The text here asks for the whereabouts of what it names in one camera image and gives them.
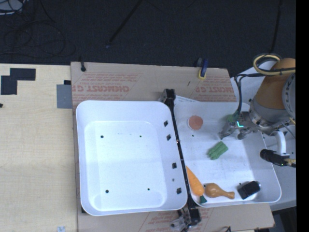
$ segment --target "pink round object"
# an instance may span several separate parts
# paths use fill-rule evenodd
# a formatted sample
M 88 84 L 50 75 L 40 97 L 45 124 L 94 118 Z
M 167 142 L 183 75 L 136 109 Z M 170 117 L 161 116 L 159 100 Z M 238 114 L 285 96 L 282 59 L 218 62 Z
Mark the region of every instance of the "pink round object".
M 193 130 L 201 129 L 203 125 L 203 119 L 200 116 L 193 115 L 188 119 L 188 126 Z

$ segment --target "black cable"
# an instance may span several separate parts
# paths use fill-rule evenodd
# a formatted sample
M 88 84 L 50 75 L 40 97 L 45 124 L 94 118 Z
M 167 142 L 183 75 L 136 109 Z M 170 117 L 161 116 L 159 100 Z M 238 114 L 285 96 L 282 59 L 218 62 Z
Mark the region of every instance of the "black cable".
M 30 0 L 31 3 L 27 0 L 27 2 L 23 3 L 22 10 L 16 11 L 13 15 L 4 15 L 4 20 L 6 26 L 10 27 L 12 30 L 4 34 L 3 41 L 8 46 L 11 47 L 11 50 L 7 52 L 2 52 L 0 55 L 11 55 L 11 62 L 13 62 L 14 55 L 21 55 L 29 58 L 52 58 L 52 57 L 68 57 L 73 55 L 76 52 L 76 46 L 68 41 L 65 40 L 65 36 L 62 31 L 57 28 L 52 23 L 55 23 L 49 14 L 47 13 L 44 5 L 42 4 L 42 0 Z M 37 15 L 38 8 L 42 7 L 44 13 L 49 18 L 48 20 L 35 20 Z M 53 34 L 49 39 L 46 39 L 45 42 L 41 43 L 34 38 L 34 33 L 37 33 L 37 27 L 44 26 L 50 27 L 53 29 L 55 34 Z M 47 50 L 44 49 L 45 46 L 55 45 L 60 47 L 49 47 Z M 64 50 L 70 46 L 70 51 L 64 54 Z M 16 49 L 20 48 L 29 48 L 29 52 L 17 52 Z M 44 52 L 44 56 L 34 56 L 31 53 L 33 52 L 33 48 L 36 47 L 40 51 Z
M 231 232 L 231 226 L 228 226 L 228 228 L 225 232 Z
M 2 2 L 0 2 L 0 4 L 1 4 L 1 3 L 4 3 L 4 2 L 7 2 L 7 1 L 8 1 L 8 0 L 3 0 Z
M 121 29 L 125 26 L 125 24 L 128 22 L 128 20 L 131 18 L 131 16 L 134 14 L 134 12 L 137 10 L 137 8 L 140 6 L 141 2 L 143 0 L 138 0 L 138 2 L 135 4 L 133 9 L 130 11 L 130 13 L 126 16 L 126 18 L 123 20 L 121 25 L 118 27 L 116 32 L 111 36 L 111 38 L 106 42 L 106 48 L 109 48 L 111 43 L 113 42 L 114 38 L 117 36 L 117 34 L 121 31 Z
M 39 0 L 39 2 L 40 2 L 40 4 L 41 4 L 41 6 L 42 6 L 42 8 L 43 8 L 43 10 L 44 10 L 44 12 L 45 12 L 45 14 L 47 15 L 47 17 L 48 17 L 52 22 L 55 22 L 55 21 L 50 17 L 50 15 L 47 13 L 47 11 L 46 11 L 46 9 L 45 9 L 43 3 L 42 3 L 42 0 Z
M 156 6 L 156 5 L 153 4 L 152 2 L 150 2 L 150 1 L 148 1 L 148 0 L 145 0 L 145 1 L 146 1 L 147 3 L 149 3 L 150 5 L 152 5 L 153 7 L 155 7 L 157 10 L 159 10 L 159 11 L 161 11 L 161 12 L 167 14 L 167 15 L 172 15 L 172 14 L 173 14 L 173 15 L 177 15 L 177 14 L 179 14 L 179 13 L 181 13 L 181 12 L 187 10 L 188 8 L 190 8 L 197 0 L 193 0 L 188 6 L 186 6 L 184 9 L 179 10 L 179 11 L 176 12 L 176 13 L 168 13 L 168 12 L 166 12 L 166 11 L 160 9 L 158 6 Z
M 241 94 L 241 80 L 244 77 L 261 77 L 261 76 L 265 76 L 264 74 L 261 73 L 252 73 L 252 74 L 238 74 L 234 77 L 234 80 L 236 82 L 237 88 L 238 88 L 238 93 L 239 93 L 239 104 L 238 104 L 238 108 L 235 111 L 234 114 L 238 114 L 241 111 L 241 105 L 242 105 L 242 94 Z
M 281 10 L 282 10 L 282 4 L 283 4 L 283 0 L 279 0 L 275 32 L 274 32 L 274 37 L 273 37 L 273 40 L 272 40 L 272 45 L 271 45 L 271 48 L 269 50 L 269 53 L 272 53 L 274 51 L 274 48 L 275 48 L 275 44 L 276 44 L 276 40 L 277 40 L 277 34 L 278 34 L 278 28 L 279 28 L 279 22 L 280 22 L 280 16 L 281 16 Z

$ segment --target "cardboard sheet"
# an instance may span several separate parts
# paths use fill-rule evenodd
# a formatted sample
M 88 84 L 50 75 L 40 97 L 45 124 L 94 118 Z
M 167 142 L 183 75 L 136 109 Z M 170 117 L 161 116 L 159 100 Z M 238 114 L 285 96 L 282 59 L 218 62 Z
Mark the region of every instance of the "cardboard sheet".
M 110 63 L 71 63 L 74 150 L 76 167 L 77 212 L 79 232 L 154 232 L 172 231 L 169 222 L 177 211 L 143 212 L 95 217 L 82 212 L 79 193 L 79 162 L 76 135 L 77 105 L 85 100 L 156 101 L 164 89 L 174 89 L 177 96 L 202 102 L 236 102 L 227 69 L 208 68 L 206 79 L 198 78 L 200 68 L 145 66 Z M 270 228 L 274 219 L 269 204 L 227 207 L 200 207 L 202 221 L 189 231 L 232 231 Z

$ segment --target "black tape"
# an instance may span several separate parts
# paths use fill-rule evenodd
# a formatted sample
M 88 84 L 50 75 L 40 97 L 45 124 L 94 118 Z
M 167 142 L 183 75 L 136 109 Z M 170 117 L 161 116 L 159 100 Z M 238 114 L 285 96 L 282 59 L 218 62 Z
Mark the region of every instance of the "black tape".
M 35 81 L 35 69 L 11 68 L 10 75 L 1 76 L 1 95 L 17 95 L 17 81 Z

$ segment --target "white tray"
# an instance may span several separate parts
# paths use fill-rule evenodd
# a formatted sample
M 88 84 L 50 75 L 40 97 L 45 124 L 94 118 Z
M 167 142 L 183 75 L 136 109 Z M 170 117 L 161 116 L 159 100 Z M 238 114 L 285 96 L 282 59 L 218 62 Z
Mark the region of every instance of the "white tray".
M 203 207 L 225 206 L 242 203 L 271 203 L 281 197 L 281 188 L 273 165 L 260 157 L 260 151 L 266 148 L 260 132 L 247 134 L 242 140 L 237 139 L 236 130 L 232 135 L 222 139 L 228 150 L 218 159 L 207 156 L 210 148 L 219 141 L 228 115 L 233 114 L 238 102 L 180 102 L 174 107 L 180 143 L 185 164 L 198 177 L 203 185 L 216 183 L 225 191 L 234 191 L 235 198 L 225 196 L 210 198 L 199 204 L 199 197 L 193 196 L 195 202 Z M 248 111 L 249 105 L 243 103 L 242 111 Z M 203 125 L 200 130 L 188 127 L 192 115 L 200 116 Z M 243 200 L 237 188 L 246 182 L 258 181 L 260 191 Z
M 84 101 L 76 119 L 81 204 L 87 213 L 103 216 L 185 206 L 186 185 L 165 104 Z

